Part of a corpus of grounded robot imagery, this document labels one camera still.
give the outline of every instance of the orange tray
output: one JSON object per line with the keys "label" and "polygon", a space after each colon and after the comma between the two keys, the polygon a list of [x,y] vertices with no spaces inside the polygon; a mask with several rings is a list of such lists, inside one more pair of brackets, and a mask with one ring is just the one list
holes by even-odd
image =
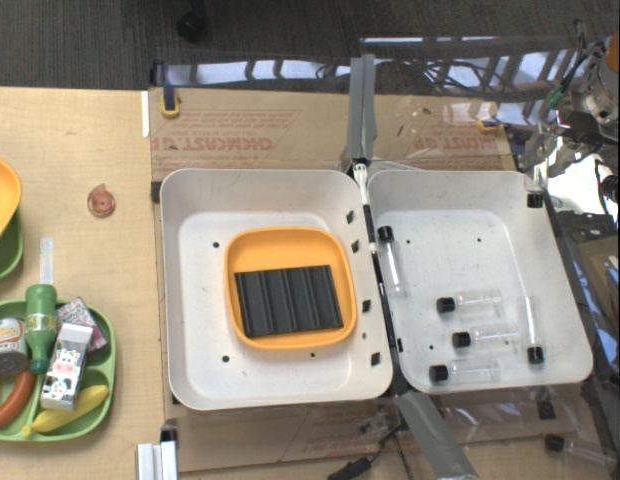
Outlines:
{"label": "orange tray", "polygon": [[[225,250],[225,289],[230,321],[239,338],[261,349],[290,350],[331,345],[354,329],[354,285],[345,251],[327,231],[312,227],[271,227],[236,235]],[[235,273],[329,265],[343,327],[248,337],[243,328]]]}
{"label": "orange tray", "polygon": [[21,201],[21,181],[17,173],[0,159],[0,237]]}

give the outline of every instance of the gray floor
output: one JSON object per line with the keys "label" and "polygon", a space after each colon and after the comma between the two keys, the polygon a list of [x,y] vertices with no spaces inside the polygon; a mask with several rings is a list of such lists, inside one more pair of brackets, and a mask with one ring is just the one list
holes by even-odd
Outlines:
{"label": "gray floor", "polygon": [[0,0],[0,86],[144,89],[152,60],[277,54],[349,58],[369,36],[611,35],[619,0],[206,0],[197,44],[187,0]]}

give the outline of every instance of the white tray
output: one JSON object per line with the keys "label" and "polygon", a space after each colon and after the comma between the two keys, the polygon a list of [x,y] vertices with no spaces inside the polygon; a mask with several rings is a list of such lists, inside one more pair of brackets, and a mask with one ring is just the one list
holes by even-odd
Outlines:
{"label": "white tray", "polygon": [[[545,208],[528,208],[524,176],[515,172],[381,171],[369,179],[375,227],[393,228],[400,245],[409,297],[390,302],[401,369],[427,393],[580,382],[592,352]],[[459,353],[451,334],[467,320],[436,310],[455,291],[500,288],[504,315],[515,321],[523,295],[539,301],[545,363],[530,366],[525,350],[497,352],[494,382],[433,385],[429,367],[485,351]],[[472,321],[472,324],[490,323]]]}
{"label": "white tray", "polygon": [[[180,402],[214,410],[363,400],[388,388],[392,365],[383,313],[360,194],[350,178],[336,171],[184,169],[162,184],[161,217],[168,373]],[[340,241],[355,286],[357,323],[343,341],[316,350],[256,349],[230,323],[224,246],[248,229],[290,225],[321,228]],[[365,300],[371,305],[363,313]],[[376,353],[381,361],[373,365]]]}

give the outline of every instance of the green bowl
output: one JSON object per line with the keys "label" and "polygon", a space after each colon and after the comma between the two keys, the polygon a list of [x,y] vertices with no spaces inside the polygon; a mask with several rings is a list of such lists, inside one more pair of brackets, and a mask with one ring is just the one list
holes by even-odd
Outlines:
{"label": "green bowl", "polygon": [[22,256],[23,233],[21,216],[17,209],[0,236],[0,279],[6,277],[19,265]]}
{"label": "green bowl", "polygon": [[[61,307],[68,301],[58,301],[57,307]],[[86,369],[81,379],[81,389],[98,384],[106,384],[109,388],[106,399],[95,409],[84,414],[75,421],[64,425],[52,432],[39,434],[32,432],[29,436],[21,433],[24,425],[30,425],[39,412],[39,394],[43,384],[44,375],[37,377],[35,388],[30,395],[30,399],[19,414],[5,427],[0,428],[0,441],[63,441],[87,434],[97,427],[108,414],[112,393],[114,391],[115,363],[116,363],[116,342],[114,329],[110,320],[97,308],[88,305],[90,313],[96,321],[99,329],[108,340],[108,345],[104,348],[89,354],[86,359]],[[7,317],[24,319],[26,314],[25,299],[13,299],[0,302],[0,320]],[[12,391],[14,376],[2,376],[0,378],[0,405]]]}

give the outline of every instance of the chair leg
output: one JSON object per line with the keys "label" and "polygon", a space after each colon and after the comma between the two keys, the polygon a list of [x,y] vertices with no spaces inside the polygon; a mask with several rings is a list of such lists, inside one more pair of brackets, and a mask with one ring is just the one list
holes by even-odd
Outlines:
{"label": "chair leg", "polygon": [[177,23],[177,32],[187,41],[196,41],[205,28],[205,6],[203,0],[189,0],[192,11],[183,16]]}

